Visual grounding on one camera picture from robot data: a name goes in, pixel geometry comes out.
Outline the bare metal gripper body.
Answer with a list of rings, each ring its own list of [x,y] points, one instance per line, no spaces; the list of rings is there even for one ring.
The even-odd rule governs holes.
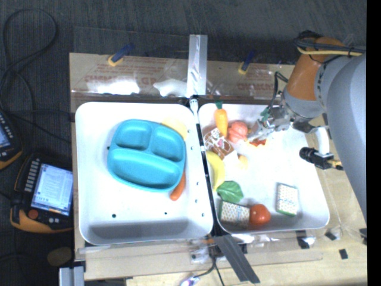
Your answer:
[[[267,107],[264,110],[264,129],[267,133],[278,132],[293,128],[303,133],[313,132],[311,118],[300,116],[288,106],[280,105]]]

